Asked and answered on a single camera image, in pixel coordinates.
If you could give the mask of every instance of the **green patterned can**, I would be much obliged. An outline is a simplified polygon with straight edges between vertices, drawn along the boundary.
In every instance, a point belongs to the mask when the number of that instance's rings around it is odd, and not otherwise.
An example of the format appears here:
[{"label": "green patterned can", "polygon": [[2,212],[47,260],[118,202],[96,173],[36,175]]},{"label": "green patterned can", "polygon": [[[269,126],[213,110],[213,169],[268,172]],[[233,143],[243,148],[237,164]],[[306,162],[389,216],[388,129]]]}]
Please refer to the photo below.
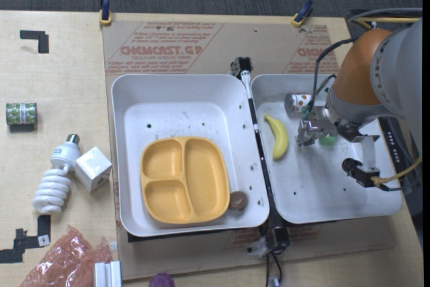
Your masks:
[{"label": "green patterned can", "polygon": [[38,111],[36,103],[7,103],[6,123],[9,126],[37,125]]}]

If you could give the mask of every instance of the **table surface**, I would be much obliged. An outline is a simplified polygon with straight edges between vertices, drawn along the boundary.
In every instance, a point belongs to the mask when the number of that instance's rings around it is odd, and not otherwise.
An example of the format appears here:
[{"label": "table surface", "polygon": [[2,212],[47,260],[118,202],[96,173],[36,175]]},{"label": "table surface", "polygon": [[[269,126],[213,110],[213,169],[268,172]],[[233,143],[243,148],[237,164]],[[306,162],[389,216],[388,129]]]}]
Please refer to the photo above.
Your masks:
[{"label": "table surface", "polygon": [[[165,15],[114,13],[113,20],[290,24],[290,17]],[[108,107],[103,61],[103,34],[98,13],[0,11],[0,104],[37,102],[43,108],[37,130],[12,133],[0,112],[0,250],[11,249],[16,229],[37,234],[38,213],[32,198],[50,155],[68,134],[81,137],[81,152],[98,147],[110,158]],[[342,18],[310,18],[326,25],[331,42],[349,37]],[[37,41],[21,40],[20,30],[49,34],[49,54],[39,54]],[[337,49],[339,62],[348,47]],[[52,215],[51,241],[71,225],[96,245],[116,240],[112,179],[94,193],[71,178],[64,212]],[[403,202],[388,217],[394,247],[318,259],[283,262],[284,286],[424,286],[423,250]],[[19,286],[50,246],[27,249],[22,263],[0,264],[0,286]],[[114,259],[118,258],[113,251]],[[271,272],[276,274],[272,265]],[[146,286],[148,280],[124,282]],[[175,276],[181,286],[263,286],[265,264]]]}]

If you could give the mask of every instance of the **blue and yellow clamp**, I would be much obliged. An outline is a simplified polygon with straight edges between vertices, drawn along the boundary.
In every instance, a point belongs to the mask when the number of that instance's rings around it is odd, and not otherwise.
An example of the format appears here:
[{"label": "blue and yellow clamp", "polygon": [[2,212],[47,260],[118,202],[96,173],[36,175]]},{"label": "blue and yellow clamp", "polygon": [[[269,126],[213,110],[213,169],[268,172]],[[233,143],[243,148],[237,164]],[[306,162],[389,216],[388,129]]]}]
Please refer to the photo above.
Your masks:
[{"label": "blue and yellow clamp", "polygon": [[112,22],[111,13],[109,10],[110,0],[100,0],[100,24],[108,26]]},{"label": "blue and yellow clamp", "polygon": [[293,19],[291,19],[292,26],[298,28],[303,24],[306,17],[308,17],[312,12],[312,3],[312,0],[308,0],[307,2],[305,2],[304,6],[300,9],[300,11],[294,15]]}]

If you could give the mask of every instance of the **yellow divided plate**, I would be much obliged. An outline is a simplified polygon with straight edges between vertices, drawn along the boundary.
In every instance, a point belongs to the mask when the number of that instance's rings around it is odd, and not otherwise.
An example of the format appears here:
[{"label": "yellow divided plate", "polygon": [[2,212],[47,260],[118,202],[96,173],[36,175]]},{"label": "yellow divided plate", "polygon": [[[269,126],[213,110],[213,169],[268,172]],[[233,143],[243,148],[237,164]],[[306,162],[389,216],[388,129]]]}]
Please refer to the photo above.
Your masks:
[{"label": "yellow divided plate", "polygon": [[142,152],[140,180],[149,214],[168,224],[214,220],[230,203],[222,153],[206,138],[179,136],[150,143]]}]

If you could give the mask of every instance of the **plastic bag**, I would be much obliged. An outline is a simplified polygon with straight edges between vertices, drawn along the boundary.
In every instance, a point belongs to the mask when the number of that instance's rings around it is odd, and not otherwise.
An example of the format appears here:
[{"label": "plastic bag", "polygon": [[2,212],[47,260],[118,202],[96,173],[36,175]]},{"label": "plastic bag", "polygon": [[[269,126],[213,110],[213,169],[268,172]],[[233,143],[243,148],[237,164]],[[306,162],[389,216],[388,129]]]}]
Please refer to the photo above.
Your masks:
[{"label": "plastic bag", "polygon": [[66,233],[49,249],[20,287],[92,287],[94,263],[109,263],[108,242],[92,248],[83,235],[68,226]]}]

